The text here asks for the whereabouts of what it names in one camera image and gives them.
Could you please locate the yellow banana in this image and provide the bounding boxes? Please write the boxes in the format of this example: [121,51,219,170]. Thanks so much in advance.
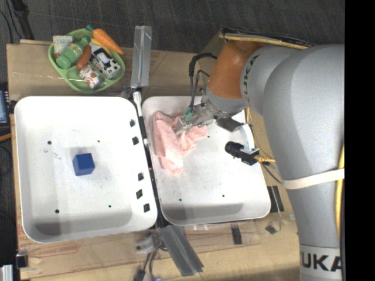
[90,37,113,57]

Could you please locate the black cylinder on white bracket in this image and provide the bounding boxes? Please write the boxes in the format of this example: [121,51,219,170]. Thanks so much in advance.
[224,124,261,167]

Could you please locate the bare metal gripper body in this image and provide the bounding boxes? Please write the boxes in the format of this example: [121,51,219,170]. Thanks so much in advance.
[177,95,220,131]

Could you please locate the brown sausage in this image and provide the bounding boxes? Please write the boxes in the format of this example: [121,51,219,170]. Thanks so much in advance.
[76,44,93,71]

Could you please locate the pink cloth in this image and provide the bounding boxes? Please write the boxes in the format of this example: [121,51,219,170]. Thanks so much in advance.
[152,110,209,177]

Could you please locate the white plastic tray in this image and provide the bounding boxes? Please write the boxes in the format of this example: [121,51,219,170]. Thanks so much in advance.
[141,95,272,227]
[13,95,159,244]

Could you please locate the blue cube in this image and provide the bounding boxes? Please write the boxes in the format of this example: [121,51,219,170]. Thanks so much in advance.
[71,152,96,177]

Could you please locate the white packet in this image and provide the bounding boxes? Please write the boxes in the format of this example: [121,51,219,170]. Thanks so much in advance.
[52,35,74,61]

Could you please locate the brown cardboard board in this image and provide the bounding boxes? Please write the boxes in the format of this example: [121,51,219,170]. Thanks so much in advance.
[5,39,300,281]

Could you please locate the white can with red print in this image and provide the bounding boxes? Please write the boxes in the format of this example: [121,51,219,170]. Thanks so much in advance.
[78,63,102,90]

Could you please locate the green bottle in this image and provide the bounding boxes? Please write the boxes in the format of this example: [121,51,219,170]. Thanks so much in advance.
[56,36,91,70]

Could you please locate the black and white carton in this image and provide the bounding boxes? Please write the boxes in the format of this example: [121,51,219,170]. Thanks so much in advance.
[88,43,122,80]

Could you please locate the orange carrot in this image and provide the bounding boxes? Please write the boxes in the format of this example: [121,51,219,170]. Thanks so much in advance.
[85,24,125,56]

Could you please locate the green divided plate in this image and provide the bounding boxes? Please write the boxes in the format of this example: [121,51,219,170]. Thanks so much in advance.
[47,28,127,94]

